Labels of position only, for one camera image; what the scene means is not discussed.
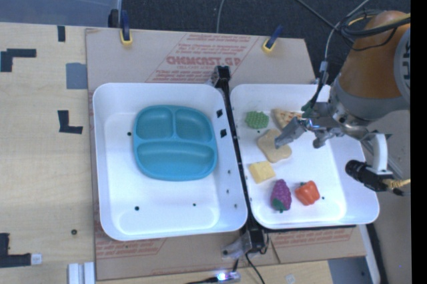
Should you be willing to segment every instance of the black tape marking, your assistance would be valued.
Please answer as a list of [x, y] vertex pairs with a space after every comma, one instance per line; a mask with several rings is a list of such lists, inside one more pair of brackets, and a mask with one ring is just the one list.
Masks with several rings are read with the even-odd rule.
[[108, 15], [108, 27], [110, 28], [119, 28], [119, 11], [117, 9], [112, 9]]
[[14, 57], [36, 57], [36, 49], [6, 49], [0, 52], [0, 72], [12, 72]]
[[87, 89], [87, 67], [82, 63], [65, 65], [67, 89]]
[[59, 132], [64, 133], [78, 133], [81, 135], [83, 127], [70, 127], [69, 124], [69, 112], [68, 110], [58, 110], [59, 118]]
[[31, 254], [10, 255], [9, 254], [9, 234], [0, 233], [0, 267], [30, 266]]
[[58, 25], [58, 42], [65, 42], [65, 26]]

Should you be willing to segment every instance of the metal bracket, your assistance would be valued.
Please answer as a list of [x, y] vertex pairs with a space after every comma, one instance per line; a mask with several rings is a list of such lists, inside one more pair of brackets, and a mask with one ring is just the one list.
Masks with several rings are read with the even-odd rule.
[[9, 254], [9, 234], [0, 233], [0, 268], [40, 265], [43, 261], [41, 253]]
[[95, 265], [93, 262], [68, 264], [67, 284], [95, 284]]
[[245, 255], [252, 249], [251, 236], [249, 231], [246, 231], [233, 243], [221, 248], [222, 258], [237, 259]]

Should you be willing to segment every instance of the blue divided plate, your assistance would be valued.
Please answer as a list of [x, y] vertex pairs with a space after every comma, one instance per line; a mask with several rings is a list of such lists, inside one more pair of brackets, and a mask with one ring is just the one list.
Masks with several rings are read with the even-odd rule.
[[142, 173], [165, 181], [201, 179], [218, 160], [211, 121], [198, 110], [175, 105], [150, 106], [138, 113], [133, 152]]

